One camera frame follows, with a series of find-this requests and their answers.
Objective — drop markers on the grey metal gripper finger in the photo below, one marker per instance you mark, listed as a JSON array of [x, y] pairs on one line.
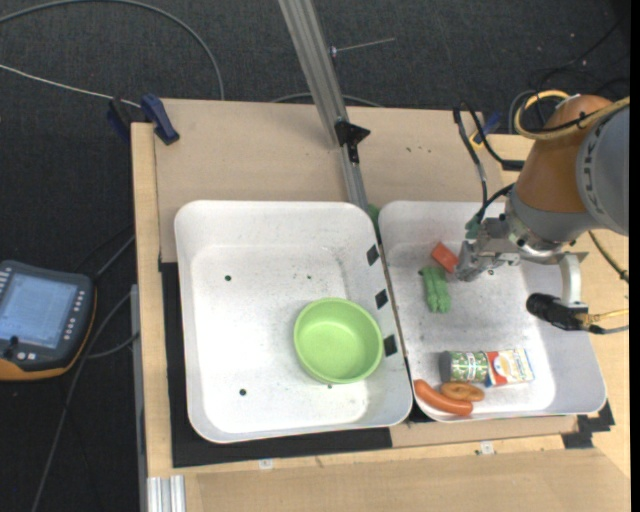
[[496, 265], [467, 262]]

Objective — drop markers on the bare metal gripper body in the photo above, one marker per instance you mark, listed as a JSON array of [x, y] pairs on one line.
[[500, 237]]

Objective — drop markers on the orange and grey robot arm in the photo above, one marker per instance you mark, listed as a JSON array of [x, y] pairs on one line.
[[555, 170]]

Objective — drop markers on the orange cube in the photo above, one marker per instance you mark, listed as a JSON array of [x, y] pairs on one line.
[[444, 256]]

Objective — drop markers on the green toy asparagus bundle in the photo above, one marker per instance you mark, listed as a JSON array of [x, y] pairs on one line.
[[436, 292]]

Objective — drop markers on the white plastic tray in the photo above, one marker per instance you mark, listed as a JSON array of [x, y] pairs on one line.
[[500, 320], [260, 340]]

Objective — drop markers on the white and orange carton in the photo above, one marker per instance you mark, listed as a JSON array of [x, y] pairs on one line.
[[510, 367]]

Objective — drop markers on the green printed can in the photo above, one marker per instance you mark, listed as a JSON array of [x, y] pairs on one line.
[[465, 366]]

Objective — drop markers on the brown toy pretzel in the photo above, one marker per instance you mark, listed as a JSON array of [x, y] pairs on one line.
[[462, 391]]

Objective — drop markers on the orange toy sausage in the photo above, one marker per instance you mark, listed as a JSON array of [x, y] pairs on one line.
[[440, 399]]

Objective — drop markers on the green bowl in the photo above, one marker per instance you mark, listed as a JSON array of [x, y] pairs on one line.
[[337, 342]]

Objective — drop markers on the brown cardboard board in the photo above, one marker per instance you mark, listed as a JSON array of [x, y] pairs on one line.
[[260, 160]]

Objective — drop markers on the black cylinder on white bracket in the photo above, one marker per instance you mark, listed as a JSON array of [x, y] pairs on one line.
[[552, 309]]

